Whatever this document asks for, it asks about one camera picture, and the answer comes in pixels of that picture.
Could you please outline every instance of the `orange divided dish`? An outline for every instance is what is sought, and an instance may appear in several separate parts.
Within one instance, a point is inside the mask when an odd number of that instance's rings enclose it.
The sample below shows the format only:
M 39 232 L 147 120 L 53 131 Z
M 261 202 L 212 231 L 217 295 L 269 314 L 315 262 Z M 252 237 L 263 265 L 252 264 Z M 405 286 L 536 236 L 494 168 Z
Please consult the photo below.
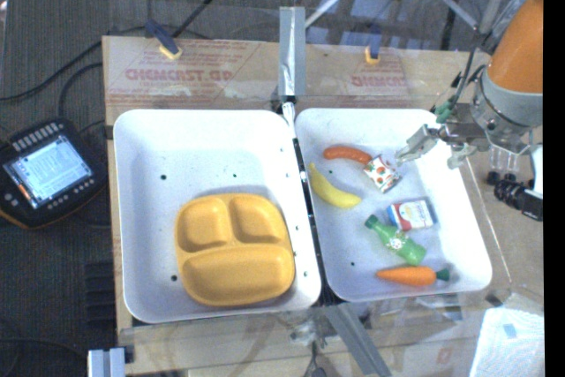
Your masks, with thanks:
M 282 295 L 294 281 L 294 255 L 279 209 L 250 193 L 189 201 L 177 214 L 181 281 L 197 302 L 249 305 Z

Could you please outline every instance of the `gray carpet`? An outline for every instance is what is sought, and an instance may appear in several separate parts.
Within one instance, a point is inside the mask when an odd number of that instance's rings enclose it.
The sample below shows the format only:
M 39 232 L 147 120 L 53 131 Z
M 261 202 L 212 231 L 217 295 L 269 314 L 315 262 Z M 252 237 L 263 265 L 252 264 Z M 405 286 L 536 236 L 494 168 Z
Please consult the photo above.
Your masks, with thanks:
M 124 31 L 143 34 L 141 27 L 149 14 L 163 24 L 179 26 L 202 1 L 10 0 L 0 79 L 0 137 L 59 112 L 79 129 L 103 120 L 100 67 L 81 74 L 68 89 L 65 87 L 80 68 L 101 62 L 101 50 L 96 44 L 102 35 Z M 297 0 L 308 11 L 319 1 Z M 418 31 L 422 35 L 414 45 L 438 49 L 447 8 L 437 0 L 406 2 L 408 6 L 403 7 L 411 8 L 411 22 L 407 24 L 417 26 L 390 33 Z M 319 26 L 347 31 L 348 27 L 370 25 L 376 12 L 357 19 L 356 25 L 343 20 L 349 18 L 353 3 L 343 0 L 336 13 L 321 19 Z M 460 3 L 480 17 L 486 0 Z M 218 10 L 205 10 L 183 36 L 275 40 L 276 12 L 281 6 L 293 4 L 295 0 L 214 0 L 215 8 L 224 6 L 230 13 L 218 20 Z M 246 14 L 251 15 L 250 24 L 267 21 L 269 26 L 245 27 Z M 456 20 L 448 48 L 467 49 L 472 36 L 469 27 Z M 342 37 L 338 34 L 328 39 L 340 42 Z M 73 61 L 87 49 L 91 50 Z M 54 74 L 57 76 L 42 89 L 15 100 L 4 99 L 33 89 Z M 60 99 L 63 91 L 65 97 Z M 104 160 L 100 125 L 86 130 L 84 137 Z M 106 192 L 78 215 L 44 230 L 22 230 L 0 220 L 0 340 L 15 336 L 25 339 L 0 343 L 0 376 L 83 375 L 86 361 L 75 352 L 86 354 L 89 349 L 108 348 L 115 343 L 116 331 L 111 322 L 87 322 L 85 265 L 111 260 L 111 237 L 104 226 L 108 221 Z

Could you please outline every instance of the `toy banana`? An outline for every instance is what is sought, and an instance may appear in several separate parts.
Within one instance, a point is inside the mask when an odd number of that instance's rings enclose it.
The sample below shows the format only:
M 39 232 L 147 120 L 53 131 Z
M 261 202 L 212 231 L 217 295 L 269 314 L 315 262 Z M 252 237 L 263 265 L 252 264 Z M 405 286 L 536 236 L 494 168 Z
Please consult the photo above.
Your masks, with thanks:
M 310 184 L 312 185 L 312 190 L 327 203 L 347 209 L 361 202 L 361 199 L 357 195 L 344 192 L 334 187 L 324 175 L 316 169 L 313 162 L 308 165 L 308 169 L 310 170 Z

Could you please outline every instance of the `toy bottle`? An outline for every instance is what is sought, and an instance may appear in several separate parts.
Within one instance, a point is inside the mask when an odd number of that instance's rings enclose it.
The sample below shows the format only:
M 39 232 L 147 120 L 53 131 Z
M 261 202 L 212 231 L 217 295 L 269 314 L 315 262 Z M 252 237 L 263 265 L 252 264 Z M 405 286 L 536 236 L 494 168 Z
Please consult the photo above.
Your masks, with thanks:
M 379 235 L 381 242 L 393 253 L 403 258 L 408 264 L 417 266 L 424 256 L 426 249 L 410 239 L 406 233 L 397 227 L 379 222 L 375 215 L 369 216 L 365 222 L 369 230 L 374 230 Z

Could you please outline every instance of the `orange carrot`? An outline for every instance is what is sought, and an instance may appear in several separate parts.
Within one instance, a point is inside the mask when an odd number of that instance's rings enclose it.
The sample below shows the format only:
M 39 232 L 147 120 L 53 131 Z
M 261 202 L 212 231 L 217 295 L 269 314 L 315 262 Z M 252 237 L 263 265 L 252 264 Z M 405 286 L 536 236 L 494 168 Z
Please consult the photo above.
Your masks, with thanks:
M 361 162 L 367 165 L 373 158 L 360 149 L 354 147 L 327 147 L 324 149 L 324 157 L 326 159 L 351 159 L 352 161 Z
M 449 279 L 449 271 L 444 268 L 439 272 L 434 272 L 428 266 L 412 266 L 379 270 L 376 276 L 383 280 L 409 284 L 410 286 L 429 286 L 438 279 L 447 281 Z

